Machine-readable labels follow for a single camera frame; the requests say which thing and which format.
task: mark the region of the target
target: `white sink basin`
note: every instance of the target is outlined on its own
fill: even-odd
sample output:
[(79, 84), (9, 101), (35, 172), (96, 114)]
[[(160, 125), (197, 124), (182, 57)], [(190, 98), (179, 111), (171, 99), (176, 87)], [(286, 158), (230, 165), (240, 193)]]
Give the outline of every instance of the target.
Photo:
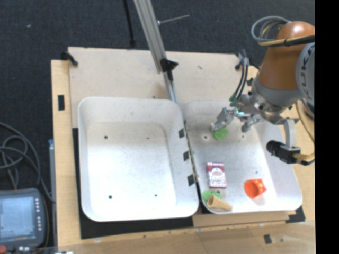
[(179, 106), (89, 97), (78, 107), (81, 203), (93, 221), (188, 217), (198, 209)]

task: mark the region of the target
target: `red and white box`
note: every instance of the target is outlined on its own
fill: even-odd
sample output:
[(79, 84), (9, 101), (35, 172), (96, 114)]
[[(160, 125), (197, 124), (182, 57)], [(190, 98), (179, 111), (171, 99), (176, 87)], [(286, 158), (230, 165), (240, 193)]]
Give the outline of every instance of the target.
[(207, 178), (210, 188), (226, 188), (224, 163), (207, 162)]

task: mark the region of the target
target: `aluminum rail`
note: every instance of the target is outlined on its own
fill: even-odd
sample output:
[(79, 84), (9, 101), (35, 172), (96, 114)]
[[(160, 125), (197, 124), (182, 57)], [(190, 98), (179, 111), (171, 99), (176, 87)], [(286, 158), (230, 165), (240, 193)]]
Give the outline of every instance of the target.
[(141, 21), (142, 29), (152, 53), (153, 61), (158, 73), (163, 72), (165, 84), (170, 100), (177, 103), (173, 80), (168, 78), (161, 66), (161, 60), (167, 59), (164, 44), (159, 30), (158, 21), (155, 18), (151, 0), (133, 0)]

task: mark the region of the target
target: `green sponge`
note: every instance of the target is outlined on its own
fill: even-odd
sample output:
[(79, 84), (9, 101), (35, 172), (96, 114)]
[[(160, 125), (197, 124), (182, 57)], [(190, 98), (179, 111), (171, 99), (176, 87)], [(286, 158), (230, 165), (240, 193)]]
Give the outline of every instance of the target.
[(205, 201), (205, 202), (207, 202), (208, 200), (209, 200), (209, 198), (212, 196), (212, 195), (214, 195), (214, 196), (216, 196), (216, 197), (218, 197), (218, 198), (222, 198), (222, 196), (220, 195), (220, 193), (219, 192), (217, 192), (217, 191), (209, 191), (209, 190), (206, 190), (206, 191), (204, 191), (203, 193), (202, 193), (202, 199)]
[(213, 136), (216, 140), (221, 140), (224, 137), (228, 136), (228, 130), (226, 128), (221, 128), (217, 131), (213, 131), (211, 129), (211, 132), (213, 133)]

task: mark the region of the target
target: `toy ice cream cone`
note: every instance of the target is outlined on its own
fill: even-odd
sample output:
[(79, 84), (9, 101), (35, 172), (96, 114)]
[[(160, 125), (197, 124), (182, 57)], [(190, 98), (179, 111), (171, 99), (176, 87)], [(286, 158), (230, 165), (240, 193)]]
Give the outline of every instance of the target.
[(222, 209), (226, 211), (232, 210), (232, 205), (227, 203), (226, 201), (223, 201), (222, 199), (219, 199), (218, 197), (212, 195), (208, 201), (207, 201), (208, 208), (211, 209)]

